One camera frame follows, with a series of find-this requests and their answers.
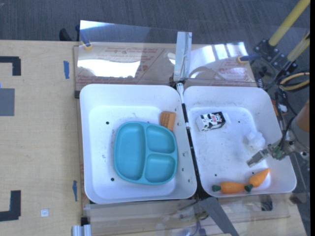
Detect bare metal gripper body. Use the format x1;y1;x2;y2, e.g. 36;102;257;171
267;136;310;160

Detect orange toy carrot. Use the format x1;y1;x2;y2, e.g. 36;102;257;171
244;168;271;193
212;181;247;195

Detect white plastic tray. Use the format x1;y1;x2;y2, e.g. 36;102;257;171
79;83;198;205
183;86;297;198

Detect cow print milk carton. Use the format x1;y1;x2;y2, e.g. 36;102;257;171
195;111;226;132

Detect thin black and white rod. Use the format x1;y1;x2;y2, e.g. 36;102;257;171
176;82;201;197

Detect orange toy waffle biscuit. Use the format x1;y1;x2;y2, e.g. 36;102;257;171
159;111;177;132

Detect blue divided plate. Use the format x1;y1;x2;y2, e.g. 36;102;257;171
113;121;178;185

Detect brown cardboard board red print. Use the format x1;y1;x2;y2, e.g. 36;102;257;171
73;42;291;222

